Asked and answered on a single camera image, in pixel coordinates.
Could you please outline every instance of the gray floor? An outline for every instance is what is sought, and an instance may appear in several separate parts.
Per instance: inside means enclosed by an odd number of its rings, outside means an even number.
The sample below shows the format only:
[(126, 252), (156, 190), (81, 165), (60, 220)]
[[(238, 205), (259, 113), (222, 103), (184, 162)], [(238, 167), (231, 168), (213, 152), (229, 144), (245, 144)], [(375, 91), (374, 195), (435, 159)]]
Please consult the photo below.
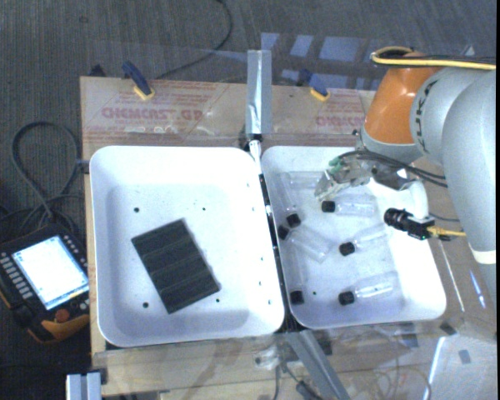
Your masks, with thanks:
[[(382, 72), (367, 55), (381, 46), (478, 56), (497, 51), (497, 0), (224, 1), (232, 31), (221, 52), (166, 78), (240, 78), (241, 56), (248, 49), (270, 48), (275, 82), (304, 67), (334, 87), (374, 89)], [(0, 205), (11, 211), (38, 205), (12, 165), (13, 136), (27, 123), (44, 121), (58, 123), (79, 140), (78, 78), (94, 65), (121, 77), (122, 62), (130, 59), (147, 77), (161, 76), (215, 48), (227, 30), (228, 16), (213, 0), (0, 0)], [(68, 139), (51, 127), (26, 132), (18, 145), (22, 167), (47, 198), (67, 181), (73, 153)], [(81, 193), (78, 179), (70, 191)], [(82, 200), (58, 206), (82, 236)], [(0, 226), (0, 238), (4, 230)], [(87, 354), (88, 331), (41, 348), (0, 302), (0, 363), (42, 366), (4, 368), (0, 399), (62, 398), (61, 371), (83, 369)]]

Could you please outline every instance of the blue and yellow clamp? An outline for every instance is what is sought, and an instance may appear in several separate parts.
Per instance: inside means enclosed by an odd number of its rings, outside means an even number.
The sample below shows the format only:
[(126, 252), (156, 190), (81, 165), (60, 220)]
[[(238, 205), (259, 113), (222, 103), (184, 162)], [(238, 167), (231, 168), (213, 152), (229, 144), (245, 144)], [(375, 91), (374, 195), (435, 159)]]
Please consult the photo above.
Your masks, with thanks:
[(326, 89), (324, 82), (309, 70), (303, 68), (298, 72), (298, 85), (308, 84), (311, 94), (319, 101), (326, 101), (331, 93)]
[(122, 70), (126, 77), (131, 78), (135, 83), (133, 91), (145, 101), (152, 99), (156, 92), (148, 85), (147, 79), (141, 74), (139, 69), (131, 62), (126, 61), (122, 65)]

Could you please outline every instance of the black bottle cap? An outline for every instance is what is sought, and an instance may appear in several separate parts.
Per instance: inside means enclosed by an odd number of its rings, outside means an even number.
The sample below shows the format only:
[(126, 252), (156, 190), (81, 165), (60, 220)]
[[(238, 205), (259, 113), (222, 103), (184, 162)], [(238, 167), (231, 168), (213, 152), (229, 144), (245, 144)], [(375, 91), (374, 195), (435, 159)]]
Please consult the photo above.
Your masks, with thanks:
[(301, 290), (293, 290), (290, 293), (290, 296), (292, 305), (298, 305), (303, 303), (303, 292)]
[(339, 303), (341, 305), (349, 305), (356, 300), (356, 297), (353, 295), (351, 290), (339, 293)]
[(356, 252), (356, 247), (353, 245), (352, 242), (346, 242), (343, 244), (339, 245), (339, 252), (346, 257), (350, 253)]
[(300, 225), (302, 223), (302, 221), (300, 220), (300, 217), (298, 216), (297, 213), (293, 213), (293, 214), (289, 215), (286, 219), (287, 219), (287, 223), (289, 224), (289, 227), (291, 227), (291, 228), (296, 228), (296, 227), (298, 227), (298, 225)]
[(285, 240), (288, 234), (289, 234), (289, 228), (284, 227), (283, 225), (280, 225), (277, 228), (277, 236), (280, 237), (281, 240)]
[(335, 202), (333, 200), (324, 200), (320, 205), (323, 212), (333, 213), (335, 212)]

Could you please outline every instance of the handheld controller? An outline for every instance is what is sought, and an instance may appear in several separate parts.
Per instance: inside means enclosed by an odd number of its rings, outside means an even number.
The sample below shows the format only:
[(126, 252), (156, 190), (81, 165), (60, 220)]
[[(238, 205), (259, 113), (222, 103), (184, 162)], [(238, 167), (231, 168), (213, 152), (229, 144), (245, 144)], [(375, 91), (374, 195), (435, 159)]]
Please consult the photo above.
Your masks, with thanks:
[(61, 341), (89, 322), (87, 257), (57, 224), (0, 244), (0, 296), (39, 342)]

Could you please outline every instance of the screen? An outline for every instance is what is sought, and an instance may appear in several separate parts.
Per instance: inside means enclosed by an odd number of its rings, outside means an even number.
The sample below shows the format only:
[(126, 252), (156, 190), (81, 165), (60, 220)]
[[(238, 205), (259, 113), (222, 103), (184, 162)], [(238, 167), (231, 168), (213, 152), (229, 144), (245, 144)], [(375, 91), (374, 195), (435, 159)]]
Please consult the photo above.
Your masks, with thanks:
[(15, 252), (12, 257), (47, 310), (89, 289), (87, 274), (59, 236)]

